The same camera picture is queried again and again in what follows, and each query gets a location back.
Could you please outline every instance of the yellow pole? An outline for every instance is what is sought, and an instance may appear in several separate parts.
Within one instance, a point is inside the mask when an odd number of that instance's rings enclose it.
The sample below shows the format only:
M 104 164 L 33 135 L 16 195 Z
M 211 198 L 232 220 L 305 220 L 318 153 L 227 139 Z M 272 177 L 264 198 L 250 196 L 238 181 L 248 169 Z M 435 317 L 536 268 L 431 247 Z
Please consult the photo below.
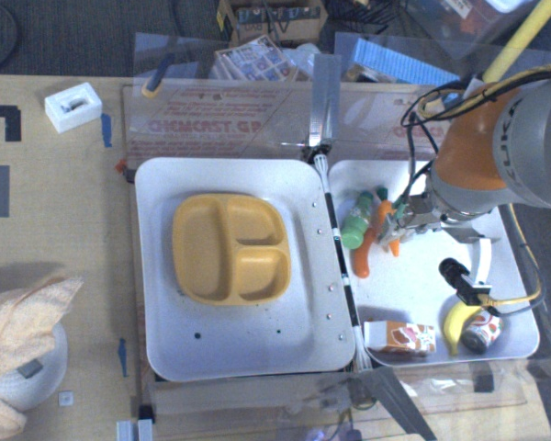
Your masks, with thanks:
M 551 0 L 541 0 L 486 70 L 483 81 L 486 84 L 499 82 L 549 18 L 551 18 Z

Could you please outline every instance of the green bottle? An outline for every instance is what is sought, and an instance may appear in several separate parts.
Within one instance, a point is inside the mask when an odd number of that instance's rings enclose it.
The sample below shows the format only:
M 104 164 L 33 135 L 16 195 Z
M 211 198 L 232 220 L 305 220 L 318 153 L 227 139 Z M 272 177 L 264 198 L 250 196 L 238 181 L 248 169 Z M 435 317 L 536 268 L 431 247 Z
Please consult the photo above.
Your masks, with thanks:
M 364 234 L 371 221 L 374 195 L 364 191 L 359 195 L 357 203 L 349 211 L 349 215 L 341 229 L 341 241 L 350 250 L 359 248 L 364 241 Z

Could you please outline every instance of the yellow banana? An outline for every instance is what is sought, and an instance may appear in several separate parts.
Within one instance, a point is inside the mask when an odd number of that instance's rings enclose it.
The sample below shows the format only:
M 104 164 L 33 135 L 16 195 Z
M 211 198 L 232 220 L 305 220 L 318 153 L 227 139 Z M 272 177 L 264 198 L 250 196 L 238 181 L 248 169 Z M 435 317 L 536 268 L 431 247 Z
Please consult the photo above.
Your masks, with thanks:
M 461 332 L 466 322 L 481 311 L 481 307 L 476 305 L 466 305 L 462 300 L 449 310 L 447 317 L 443 322 L 443 336 L 449 345 L 449 354 L 457 355 L 457 344 L 461 337 Z

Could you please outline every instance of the tin can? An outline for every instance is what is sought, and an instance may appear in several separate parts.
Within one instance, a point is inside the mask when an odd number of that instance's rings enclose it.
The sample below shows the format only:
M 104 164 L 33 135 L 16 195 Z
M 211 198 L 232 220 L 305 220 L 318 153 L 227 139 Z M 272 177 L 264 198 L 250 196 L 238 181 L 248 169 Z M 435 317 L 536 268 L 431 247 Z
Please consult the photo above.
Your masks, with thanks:
M 486 353 L 502 333 L 502 319 L 482 311 L 469 323 L 461 334 L 461 343 L 474 353 Z

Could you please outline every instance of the towel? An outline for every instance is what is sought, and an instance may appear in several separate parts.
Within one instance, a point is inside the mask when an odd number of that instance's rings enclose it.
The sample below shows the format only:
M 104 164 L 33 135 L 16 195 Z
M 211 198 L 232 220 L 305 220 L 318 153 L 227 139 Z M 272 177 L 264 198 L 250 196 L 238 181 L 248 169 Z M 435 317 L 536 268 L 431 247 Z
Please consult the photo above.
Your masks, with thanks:
M 0 376 L 55 347 L 53 327 L 83 284 L 79 277 L 53 279 L 32 289 L 0 294 Z M 0 399 L 0 439 L 22 432 L 27 417 Z

